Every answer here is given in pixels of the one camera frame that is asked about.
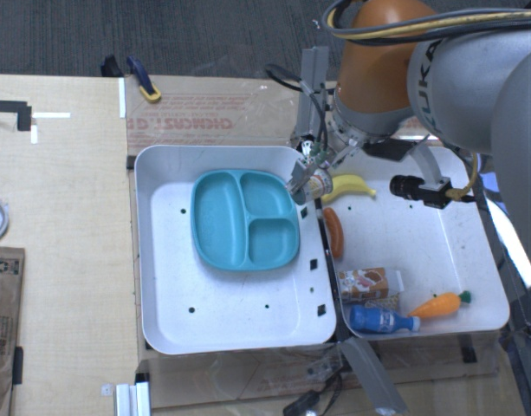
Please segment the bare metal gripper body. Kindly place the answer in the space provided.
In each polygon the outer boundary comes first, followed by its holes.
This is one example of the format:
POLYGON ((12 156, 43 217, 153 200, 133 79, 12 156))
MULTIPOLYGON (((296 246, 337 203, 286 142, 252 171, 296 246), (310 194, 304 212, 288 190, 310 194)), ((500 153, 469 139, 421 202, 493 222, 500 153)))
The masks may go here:
POLYGON ((378 136, 346 124, 340 126, 332 120, 323 127, 321 133, 310 131, 301 136, 301 161, 313 168, 335 169, 346 157, 378 142, 378 136))

